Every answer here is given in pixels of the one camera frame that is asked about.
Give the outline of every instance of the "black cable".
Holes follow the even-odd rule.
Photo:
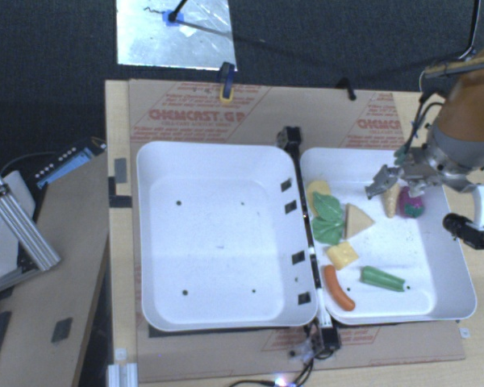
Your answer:
[[[466,50],[459,56],[459,60],[464,59],[470,53],[474,53],[474,44],[475,44],[475,36],[477,34],[477,26],[478,26],[478,17],[481,10],[481,0],[474,0],[474,11],[472,13],[471,25],[469,27],[469,38],[468,38],[468,47]]]
[[[441,102],[432,102],[430,103],[424,110],[424,105],[427,102],[427,100],[436,92],[436,90],[432,90],[426,94],[422,94],[421,98],[419,98],[419,107],[418,110],[416,111],[416,115],[414,117],[414,120],[412,122],[412,129],[411,133],[407,139],[407,142],[403,145],[403,153],[406,155],[409,150],[411,149],[411,144],[412,140],[414,140],[414,136],[418,132],[419,127],[422,125],[425,117],[427,116],[427,112],[433,107],[433,106],[443,106],[443,103]]]
[[[52,156],[54,155],[55,152],[36,152],[36,153],[28,153],[26,155],[21,155],[13,160],[10,160],[9,162],[7,162],[3,168],[0,170],[0,175],[3,176],[4,172],[6,171],[7,168],[9,168],[11,165],[17,163],[17,162],[20,162],[21,160],[25,160],[25,159],[31,159],[31,158],[36,158],[38,156]]]
[[[236,385],[242,384],[254,384],[254,385],[265,385],[267,387],[275,387],[276,383],[274,381],[265,381],[265,380],[239,380],[233,384],[230,384],[229,387],[235,387]]]
[[[334,351],[329,350],[328,352],[320,352],[315,356],[316,360],[328,360],[330,357],[333,356]]]
[[[95,145],[99,148],[102,146],[102,144],[106,143],[106,141],[104,139],[98,138],[97,136],[91,136],[90,140],[91,140],[91,143],[93,145]]]
[[[311,359],[308,362],[308,364],[305,366],[305,368],[299,373],[299,375],[292,382],[298,387],[301,387],[307,382],[308,378],[312,374],[313,369],[314,369],[314,359]]]

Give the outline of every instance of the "cardboard sheet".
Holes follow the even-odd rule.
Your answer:
[[[152,140],[274,144],[284,126],[302,128],[302,151],[312,147],[393,150],[403,132],[388,92],[236,85],[233,102],[219,85],[175,81],[129,84],[136,324],[140,382],[294,372],[289,357],[305,340],[302,328],[174,335],[151,329],[140,309],[140,224],[136,153]],[[317,369],[423,363],[465,358],[455,322],[414,322],[341,329],[342,348]]]

